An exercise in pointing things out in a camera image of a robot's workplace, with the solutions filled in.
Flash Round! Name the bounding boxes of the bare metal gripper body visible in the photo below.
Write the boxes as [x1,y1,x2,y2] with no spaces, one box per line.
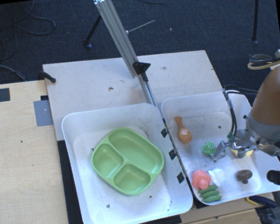
[220,124,280,164]

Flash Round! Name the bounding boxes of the green and white striped toy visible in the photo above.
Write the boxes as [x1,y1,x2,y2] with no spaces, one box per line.
[200,140,218,158]

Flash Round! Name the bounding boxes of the yellow toy food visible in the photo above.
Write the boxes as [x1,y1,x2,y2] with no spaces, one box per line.
[230,144,255,160]

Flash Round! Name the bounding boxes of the white toy food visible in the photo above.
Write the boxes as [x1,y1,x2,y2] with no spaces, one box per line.
[207,167,227,189]

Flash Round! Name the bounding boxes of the white plastic tray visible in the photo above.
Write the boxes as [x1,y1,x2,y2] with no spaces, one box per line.
[159,83,280,211]
[59,97,197,224]

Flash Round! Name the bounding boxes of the orange pink toy food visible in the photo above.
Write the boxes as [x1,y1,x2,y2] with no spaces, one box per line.
[190,168,213,191]

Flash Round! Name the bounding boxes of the brown toy mushroom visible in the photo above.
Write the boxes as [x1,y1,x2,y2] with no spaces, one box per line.
[235,168,255,186]

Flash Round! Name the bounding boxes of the green pea pods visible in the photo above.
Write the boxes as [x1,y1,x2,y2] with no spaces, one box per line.
[197,184,224,205]

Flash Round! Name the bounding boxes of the brown toy chicken drumstick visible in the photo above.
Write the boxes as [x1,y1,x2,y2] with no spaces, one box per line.
[174,114,194,146]

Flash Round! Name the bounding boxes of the green divided plate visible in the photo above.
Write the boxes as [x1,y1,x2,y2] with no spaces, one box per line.
[87,121,169,201]

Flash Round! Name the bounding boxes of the pale flat board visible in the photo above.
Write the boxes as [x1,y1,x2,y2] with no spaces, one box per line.
[42,39,229,143]

